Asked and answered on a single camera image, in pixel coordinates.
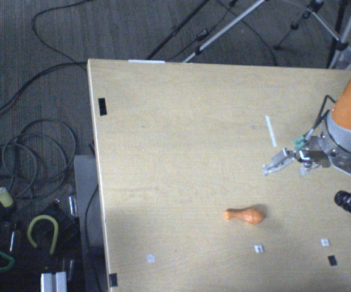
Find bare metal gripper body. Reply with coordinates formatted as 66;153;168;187
293;134;351;176

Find orange toy chicken drumstick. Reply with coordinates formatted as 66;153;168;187
223;206;265;226

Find silver tripod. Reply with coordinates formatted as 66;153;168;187
182;0;351;70

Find black stand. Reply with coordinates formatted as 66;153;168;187
144;0;255;61

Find black cylinder on white bracket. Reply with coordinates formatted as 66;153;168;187
333;190;351;215

